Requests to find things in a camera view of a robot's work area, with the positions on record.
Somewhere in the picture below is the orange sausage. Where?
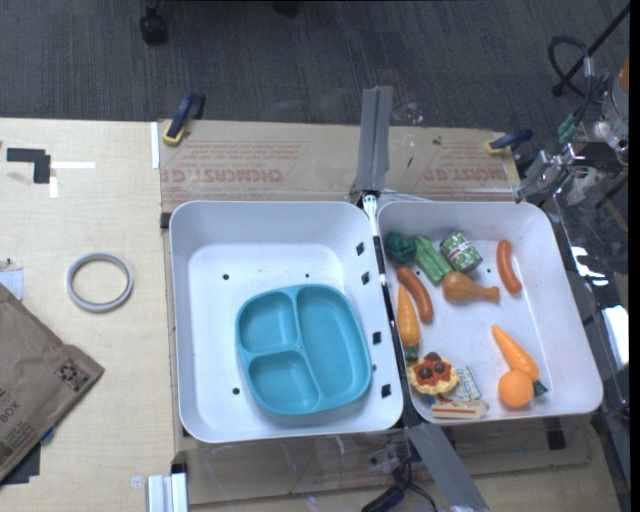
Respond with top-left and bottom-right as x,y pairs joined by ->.
395,265 -> 435,325
495,239 -> 524,295

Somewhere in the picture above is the cream and red cake slice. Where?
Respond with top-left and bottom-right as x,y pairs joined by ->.
430,394 -> 491,421

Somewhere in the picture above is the black chair wheel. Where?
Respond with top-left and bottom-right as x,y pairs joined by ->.
138,13 -> 170,46

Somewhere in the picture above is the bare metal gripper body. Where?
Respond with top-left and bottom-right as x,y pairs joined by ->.
562,117 -> 631,175

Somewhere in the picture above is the brown cardboard board red print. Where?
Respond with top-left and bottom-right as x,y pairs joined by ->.
158,118 -> 594,506

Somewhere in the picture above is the brown chicken drumstick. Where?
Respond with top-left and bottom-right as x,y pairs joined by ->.
441,270 -> 502,305

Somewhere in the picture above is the orange fruit ball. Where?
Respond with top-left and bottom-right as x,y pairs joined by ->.
497,369 -> 536,409

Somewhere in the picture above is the yellow spaghetti with meatballs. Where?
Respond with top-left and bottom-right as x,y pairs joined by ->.
406,351 -> 461,398

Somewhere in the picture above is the white tape ring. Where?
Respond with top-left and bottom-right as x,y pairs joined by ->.
65,251 -> 135,314

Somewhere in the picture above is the blue and white packet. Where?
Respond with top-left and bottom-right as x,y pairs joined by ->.
451,365 -> 483,403

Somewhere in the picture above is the green broccoli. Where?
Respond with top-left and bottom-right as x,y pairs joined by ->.
384,231 -> 418,266

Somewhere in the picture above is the green and white can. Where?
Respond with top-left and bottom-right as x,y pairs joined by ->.
439,230 -> 484,274

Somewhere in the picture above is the blue divided plate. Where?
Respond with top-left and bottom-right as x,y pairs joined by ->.
234,283 -> 374,417

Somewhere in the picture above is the brown paper envelope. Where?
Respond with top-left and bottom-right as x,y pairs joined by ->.
0,281 -> 107,484

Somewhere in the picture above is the thin black and white rod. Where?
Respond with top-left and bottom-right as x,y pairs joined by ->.
361,193 -> 413,426

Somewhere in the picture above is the white plastic tray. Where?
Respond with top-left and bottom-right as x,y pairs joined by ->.
375,199 -> 605,426
168,199 -> 405,445

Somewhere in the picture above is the green asparagus bundle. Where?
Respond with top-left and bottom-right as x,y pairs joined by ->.
413,234 -> 455,287

